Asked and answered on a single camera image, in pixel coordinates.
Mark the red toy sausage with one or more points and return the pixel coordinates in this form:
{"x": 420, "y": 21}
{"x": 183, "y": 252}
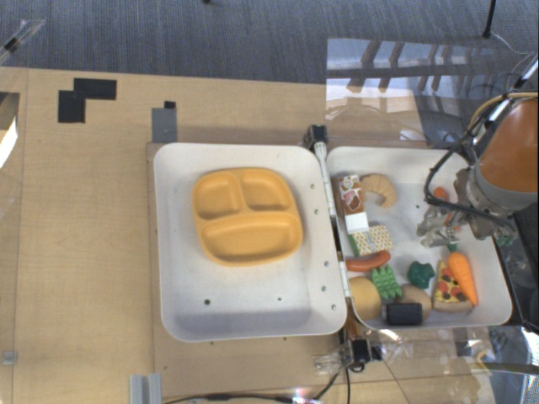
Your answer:
{"x": 366, "y": 262}

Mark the white plastic tray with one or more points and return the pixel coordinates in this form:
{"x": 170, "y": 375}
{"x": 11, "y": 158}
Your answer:
{"x": 410, "y": 234}
{"x": 252, "y": 301}

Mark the yellow round toy bread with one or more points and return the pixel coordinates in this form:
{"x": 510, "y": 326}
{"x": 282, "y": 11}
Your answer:
{"x": 364, "y": 299}

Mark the orange divided plate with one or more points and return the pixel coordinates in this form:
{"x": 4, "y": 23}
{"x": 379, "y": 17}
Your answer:
{"x": 248, "y": 234}

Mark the thin black and white rod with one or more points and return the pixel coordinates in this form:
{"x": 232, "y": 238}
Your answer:
{"x": 325, "y": 175}

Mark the small orange toy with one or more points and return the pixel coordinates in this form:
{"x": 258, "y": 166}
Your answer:
{"x": 440, "y": 192}

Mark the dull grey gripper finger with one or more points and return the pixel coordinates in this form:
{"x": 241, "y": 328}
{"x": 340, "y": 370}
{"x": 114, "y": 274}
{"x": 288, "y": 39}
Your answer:
{"x": 449, "y": 236}
{"x": 428, "y": 224}

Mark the green toy broccoli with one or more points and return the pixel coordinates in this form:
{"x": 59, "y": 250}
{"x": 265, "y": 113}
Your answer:
{"x": 420, "y": 274}

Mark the toy pizza slice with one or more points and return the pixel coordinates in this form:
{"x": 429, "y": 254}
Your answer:
{"x": 446, "y": 293}

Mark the white and brown printed carton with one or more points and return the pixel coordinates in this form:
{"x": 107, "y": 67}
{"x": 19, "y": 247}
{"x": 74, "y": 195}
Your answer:
{"x": 353, "y": 200}

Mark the brown toy potato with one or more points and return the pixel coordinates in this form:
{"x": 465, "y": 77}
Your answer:
{"x": 414, "y": 295}

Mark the yellow patterned box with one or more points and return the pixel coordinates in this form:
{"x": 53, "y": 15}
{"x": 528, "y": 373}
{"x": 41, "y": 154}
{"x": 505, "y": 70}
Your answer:
{"x": 372, "y": 240}

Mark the tan toy croissant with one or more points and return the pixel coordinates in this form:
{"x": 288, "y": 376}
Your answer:
{"x": 385, "y": 187}

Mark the orange toy carrot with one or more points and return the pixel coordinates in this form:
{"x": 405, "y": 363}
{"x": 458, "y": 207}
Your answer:
{"x": 463, "y": 274}

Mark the green ridged toy vegetable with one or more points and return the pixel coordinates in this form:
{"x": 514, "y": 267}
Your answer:
{"x": 385, "y": 283}

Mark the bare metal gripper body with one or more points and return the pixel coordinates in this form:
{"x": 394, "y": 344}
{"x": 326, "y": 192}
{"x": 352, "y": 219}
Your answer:
{"x": 484, "y": 224}

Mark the black can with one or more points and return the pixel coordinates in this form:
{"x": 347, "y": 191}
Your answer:
{"x": 403, "y": 314}

